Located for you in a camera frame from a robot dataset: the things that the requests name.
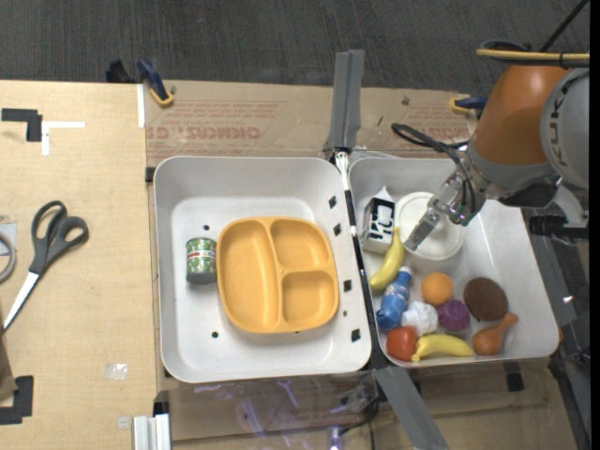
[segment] table surface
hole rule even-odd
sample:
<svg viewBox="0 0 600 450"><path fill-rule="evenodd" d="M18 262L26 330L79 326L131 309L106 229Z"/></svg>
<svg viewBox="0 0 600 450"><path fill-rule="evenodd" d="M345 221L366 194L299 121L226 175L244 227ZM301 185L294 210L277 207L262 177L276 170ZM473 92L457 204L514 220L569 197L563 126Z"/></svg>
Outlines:
<svg viewBox="0 0 600 450"><path fill-rule="evenodd" d="M247 86L230 86L228 90L223 83L215 84L215 88L224 96L232 89L248 91ZM280 90L269 91L280 96ZM158 388L164 384L161 369L157 371L159 356L155 350L156 261L153 265L150 251L152 205L144 183L146 133L139 119L139 85L14 81L0 82L0 91L3 108L36 109L45 122L84 122L83 128L52 128L48 156L42 155L39 142L25 141L25 123L0 122L0 215L12 216L18 222L17 265L0 287L4 311L27 275L33 258L30 224L42 204L62 200L69 213L84 218L90 229L89 241L58 260L44 275L5 335L13 375L32 375L35 388L33 415L19 425L1 426L0 444L3 449L130 448L130 430L120 428L121 417L151 415ZM318 101L323 120L327 113L323 96L330 97L330 92L314 92L317 96L307 99L310 89L305 88L300 100ZM373 92L367 91L366 96L374 107L389 104L380 98L388 93ZM284 108L293 105L282 105L280 110ZM366 115L374 127L378 121L374 115L379 111L376 108ZM395 108L386 118L394 118L398 112ZM157 115L146 116L154 118L158 130ZM260 115L252 118L258 121ZM277 131L277 127L273 122L264 125L265 131ZM279 148L283 144L271 142ZM173 145L172 150L180 148ZM127 366L125 378L107 373L107 366L113 364ZM451 446L452 442L460 446L468 443L464 438L466 426L478 425L473 435L479 435L483 425L490 433L482 434L478 442L506 448L503 445L514 443L517 437L505 431L506 438L512 440L502 441L497 435L498 425L493 424L496 421L502 422L500 430L517 426L524 432L519 435L521 442L524 438L533 445L576 448L556 383L548 375L542 381L547 401L538 411L526 408L487 417L464 413L448 416L438 420L442 434ZM443 407L435 407L435 397L430 408L443 413ZM383 433L388 431L398 432L394 427ZM306 440L314 440L316 448L321 448L322 437L321 433L318 437L307 433ZM273 438L279 439L275 445L279 442L283 447L280 436ZM406 443L406 436L394 438ZM356 448L368 448L364 434L356 439ZM248 440L242 440L182 442L176 446L248 445ZM297 448L306 447L298 444Z"/></svg>

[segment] black scissors handle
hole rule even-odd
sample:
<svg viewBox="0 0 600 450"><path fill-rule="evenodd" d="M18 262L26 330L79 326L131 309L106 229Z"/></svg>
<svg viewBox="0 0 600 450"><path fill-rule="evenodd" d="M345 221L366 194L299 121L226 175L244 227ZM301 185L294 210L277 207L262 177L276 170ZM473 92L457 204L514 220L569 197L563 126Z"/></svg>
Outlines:
<svg viewBox="0 0 600 450"><path fill-rule="evenodd" d="M58 207L58 212L48 223L46 234L38 237L39 222L52 208ZM74 238L67 240L71 230L79 229L81 232ZM31 224L31 237L34 242L34 260L29 266L29 271L42 275L54 260L70 248L84 243L89 238L90 232L85 220L79 217L67 217L67 208L58 201L52 201L42 206L34 216Z"/></svg>

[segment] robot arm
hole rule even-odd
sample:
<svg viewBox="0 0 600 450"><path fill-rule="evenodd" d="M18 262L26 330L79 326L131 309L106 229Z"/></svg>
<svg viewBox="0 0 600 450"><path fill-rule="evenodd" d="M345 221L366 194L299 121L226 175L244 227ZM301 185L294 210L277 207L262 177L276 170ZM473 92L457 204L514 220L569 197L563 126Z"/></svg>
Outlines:
<svg viewBox="0 0 600 450"><path fill-rule="evenodd" d="M565 201L568 190L558 191L563 180L587 189L589 92L588 68L509 67L494 86L464 156L404 245L416 250L441 218L468 225L488 199L544 208ZM577 223L587 221L571 215Z"/></svg>

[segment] tomato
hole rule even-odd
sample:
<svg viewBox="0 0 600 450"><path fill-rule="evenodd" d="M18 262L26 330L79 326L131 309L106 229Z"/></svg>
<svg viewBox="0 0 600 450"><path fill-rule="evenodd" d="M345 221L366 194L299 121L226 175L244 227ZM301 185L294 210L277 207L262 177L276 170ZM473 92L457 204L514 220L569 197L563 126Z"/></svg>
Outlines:
<svg viewBox="0 0 600 450"><path fill-rule="evenodd" d="M412 326L400 326L387 333L385 348L398 360L410 362L416 345L416 330Z"/></svg>

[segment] metal ring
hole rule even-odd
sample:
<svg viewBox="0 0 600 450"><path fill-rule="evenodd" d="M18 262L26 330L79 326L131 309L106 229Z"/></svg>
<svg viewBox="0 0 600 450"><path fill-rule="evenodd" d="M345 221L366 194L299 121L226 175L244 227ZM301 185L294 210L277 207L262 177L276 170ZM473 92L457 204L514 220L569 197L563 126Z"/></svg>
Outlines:
<svg viewBox="0 0 600 450"><path fill-rule="evenodd" d="M17 251L15 250L14 245L12 245L12 241L8 238L3 232L0 232L0 242L8 248L8 265L4 270L0 272L0 283L8 278L8 276L12 273L15 268L15 263L17 261Z"/></svg>

